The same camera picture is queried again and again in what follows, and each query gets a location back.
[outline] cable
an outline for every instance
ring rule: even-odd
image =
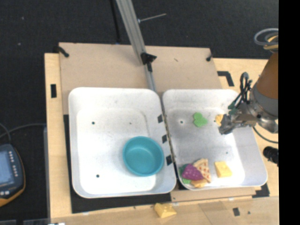
[[[3,136],[7,135],[8,136],[8,142],[11,143],[11,136],[10,136],[9,130],[4,125],[2,125],[1,123],[0,123],[0,127],[2,127],[6,132],[5,134],[3,134]]]
[[[264,140],[266,140],[266,141],[268,141],[268,142],[270,142],[270,143],[277,143],[278,144],[278,142],[276,142],[276,141],[272,141],[272,140],[269,140],[268,138],[265,138],[263,135],[261,135],[257,130],[256,130],[256,128],[255,127],[253,127],[253,130],[262,138],[262,139],[264,139]]]
[[[246,72],[240,76],[240,94],[234,100],[234,102],[236,103],[239,97],[240,97],[240,100],[237,103],[237,105],[235,106],[235,108],[239,108],[239,106],[242,102],[246,103],[248,101],[248,91],[251,90],[251,83],[252,83],[252,80],[248,80],[248,79],[249,79],[249,75]]]
[[[27,128],[27,127],[38,127],[38,126],[45,126],[46,124],[45,123],[31,123],[31,124],[26,124],[26,125],[23,125],[23,126],[19,126],[19,127],[15,127],[9,131],[7,131],[9,134],[14,132],[14,131],[17,131],[19,129],[23,129],[23,128]],[[7,135],[7,132],[4,133],[4,134],[1,134],[0,135],[0,138],[4,137],[5,135]]]
[[[264,37],[264,41],[258,41],[258,37],[266,32],[272,32],[270,34],[267,34]],[[268,28],[261,30],[260,32],[256,33],[254,36],[254,42],[258,45],[262,45],[265,50],[269,50],[272,53],[278,52],[278,35],[279,35],[279,29],[277,28]]]

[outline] white tray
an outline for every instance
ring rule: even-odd
[[[228,113],[228,105],[237,97],[233,90],[168,90],[163,94],[166,122],[177,169],[201,158],[207,158],[211,183],[200,189],[255,187],[267,181],[267,171],[252,128],[237,128],[221,135],[215,116]],[[193,124],[199,112],[208,120],[202,127]],[[225,161],[231,177],[218,178],[215,161]],[[182,185],[198,190],[193,185]]]
[[[122,159],[126,141],[154,139],[171,154],[158,95],[148,89],[76,88],[69,94],[73,187],[85,198],[163,194],[176,185],[173,164],[149,177],[130,173]]]

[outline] bowl rim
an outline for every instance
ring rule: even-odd
[[[162,159],[160,160],[160,164],[159,164],[158,168],[157,168],[155,171],[153,171],[153,172],[150,172],[150,173],[139,173],[139,172],[135,171],[134,169],[132,169],[132,168],[129,166],[129,164],[127,163],[126,156],[125,156],[125,150],[126,150],[126,148],[128,147],[128,145],[129,145],[132,141],[134,141],[134,140],[136,140],[136,139],[140,139],[140,138],[146,139],[146,140],[152,142],[152,144],[154,144],[154,145],[158,148],[160,154],[162,155],[162,156],[161,156]],[[123,161],[124,161],[124,163],[125,163],[126,168],[127,168],[130,172],[132,172],[133,174],[139,175],[139,176],[142,176],[142,177],[152,176],[152,175],[158,173],[158,172],[163,168],[163,166],[164,166],[164,157],[165,157],[164,151],[163,151],[163,149],[161,148],[161,146],[160,146],[156,141],[154,141],[152,138],[149,138],[149,137],[146,137],[146,136],[136,136],[136,137],[132,137],[132,138],[130,138],[130,139],[125,143],[125,145],[124,145],[124,147],[123,147]]]

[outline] black clip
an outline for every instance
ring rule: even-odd
[[[147,64],[148,71],[152,72],[153,70],[152,70],[151,62],[153,62],[157,58],[157,56],[143,52],[141,54],[141,58],[142,58],[143,65]]]
[[[54,52],[54,53],[62,53],[66,58],[67,58],[68,56],[70,56],[69,53],[66,53],[66,51],[65,51],[62,47],[60,47],[60,46],[55,46],[55,47],[53,48],[53,52]]]
[[[209,62],[212,59],[212,54],[209,55],[209,57],[206,58],[206,60]]]

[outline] plastic pizza slice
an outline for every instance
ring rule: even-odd
[[[202,158],[202,159],[194,162],[193,166],[196,167],[201,172],[203,177],[208,182],[211,182],[210,168],[208,167],[208,159],[207,158]]]

